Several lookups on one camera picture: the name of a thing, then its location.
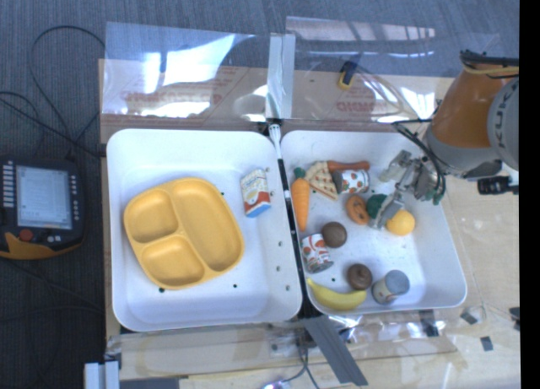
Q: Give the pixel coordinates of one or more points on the white can, orange print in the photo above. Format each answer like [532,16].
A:
[315,254]

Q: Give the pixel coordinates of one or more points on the brown chocolate doughnut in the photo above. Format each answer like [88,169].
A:
[359,277]

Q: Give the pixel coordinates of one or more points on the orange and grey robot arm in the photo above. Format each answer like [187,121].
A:
[464,104]

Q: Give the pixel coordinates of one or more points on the yellow banana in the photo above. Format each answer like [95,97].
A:
[337,298]

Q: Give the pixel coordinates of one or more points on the yellow divided plate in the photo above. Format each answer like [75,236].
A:
[198,218]

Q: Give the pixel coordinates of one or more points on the brown sausage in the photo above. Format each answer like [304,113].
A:
[348,165]

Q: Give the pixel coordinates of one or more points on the orange pretzel biscuit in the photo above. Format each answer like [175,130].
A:
[357,210]

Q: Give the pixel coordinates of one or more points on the yellow ball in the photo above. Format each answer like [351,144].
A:
[401,223]

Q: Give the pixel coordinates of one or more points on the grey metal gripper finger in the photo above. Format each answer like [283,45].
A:
[395,165]
[387,212]

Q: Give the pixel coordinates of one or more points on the brown round bun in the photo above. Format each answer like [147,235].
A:
[334,234]

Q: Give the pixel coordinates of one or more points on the white and orange carton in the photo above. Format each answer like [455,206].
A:
[255,193]

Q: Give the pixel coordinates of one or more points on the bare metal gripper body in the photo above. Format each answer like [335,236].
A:
[422,180]

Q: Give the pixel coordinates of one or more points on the white plastic tray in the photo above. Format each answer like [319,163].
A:
[388,252]
[253,260]

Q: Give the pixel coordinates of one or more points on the yellow pizza slice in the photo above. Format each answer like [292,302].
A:
[321,182]

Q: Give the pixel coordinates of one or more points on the orange carrot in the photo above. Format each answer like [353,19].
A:
[300,201]

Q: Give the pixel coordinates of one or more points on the green broccoli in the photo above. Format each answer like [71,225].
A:
[374,205]

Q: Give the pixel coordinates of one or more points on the black cylinder on white bracket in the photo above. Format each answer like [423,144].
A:
[493,185]

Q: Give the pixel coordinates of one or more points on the brown cardboard board, red print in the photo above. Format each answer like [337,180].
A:
[472,244]

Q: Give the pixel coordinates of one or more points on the white can, red tomato print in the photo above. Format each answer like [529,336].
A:
[353,181]

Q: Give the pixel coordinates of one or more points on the grey-topped small can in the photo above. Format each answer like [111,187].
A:
[390,288]

